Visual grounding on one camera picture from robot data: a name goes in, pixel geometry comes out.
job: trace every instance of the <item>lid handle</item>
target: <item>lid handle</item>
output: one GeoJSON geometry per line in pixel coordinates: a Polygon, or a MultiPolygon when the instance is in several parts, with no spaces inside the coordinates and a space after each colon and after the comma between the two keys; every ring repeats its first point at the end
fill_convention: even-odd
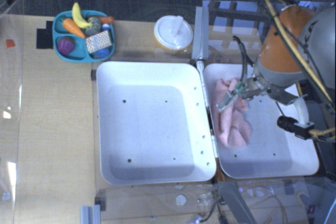
{"type": "Polygon", "coordinates": [[[179,32],[178,30],[181,27],[183,21],[183,17],[177,16],[175,20],[173,20],[172,23],[172,28],[170,30],[170,33],[172,34],[173,37],[176,37],[177,33],[179,32]]]}

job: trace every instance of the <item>purple toy vegetable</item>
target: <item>purple toy vegetable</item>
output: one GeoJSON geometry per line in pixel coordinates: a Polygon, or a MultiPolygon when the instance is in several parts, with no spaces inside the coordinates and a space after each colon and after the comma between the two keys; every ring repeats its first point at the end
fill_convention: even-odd
{"type": "Polygon", "coordinates": [[[70,37],[61,38],[57,41],[57,49],[60,54],[69,55],[75,48],[75,44],[70,37]]]}

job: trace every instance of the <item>carrot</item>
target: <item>carrot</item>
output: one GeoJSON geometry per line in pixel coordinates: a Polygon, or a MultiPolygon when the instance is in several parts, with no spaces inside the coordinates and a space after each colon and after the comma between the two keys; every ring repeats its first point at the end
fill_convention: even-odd
{"type": "Polygon", "coordinates": [[[87,16],[87,19],[95,17],[100,19],[102,24],[113,24],[114,23],[114,18],[112,16],[96,16],[96,15],[89,15],[87,16]]]}
{"type": "Polygon", "coordinates": [[[84,33],[71,18],[61,18],[63,27],[70,33],[85,38],[84,33]]]}

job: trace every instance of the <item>banana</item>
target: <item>banana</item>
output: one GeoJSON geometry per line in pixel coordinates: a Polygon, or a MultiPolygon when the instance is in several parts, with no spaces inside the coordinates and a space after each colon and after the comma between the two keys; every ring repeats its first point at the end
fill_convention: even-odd
{"type": "Polygon", "coordinates": [[[80,6],[77,2],[72,6],[72,18],[79,28],[88,28],[92,27],[92,23],[87,22],[82,17],[82,12],[80,10],[80,6]]]}

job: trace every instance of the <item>plastic lid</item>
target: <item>plastic lid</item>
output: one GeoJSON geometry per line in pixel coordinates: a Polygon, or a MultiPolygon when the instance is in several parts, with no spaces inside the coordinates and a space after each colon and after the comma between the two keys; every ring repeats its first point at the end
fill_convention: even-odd
{"type": "Polygon", "coordinates": [[[173,50],[184,49],[193,40],[191,26],[181,16],[161,17],[154,26],[154,34],[159,43],[173,50]]]}

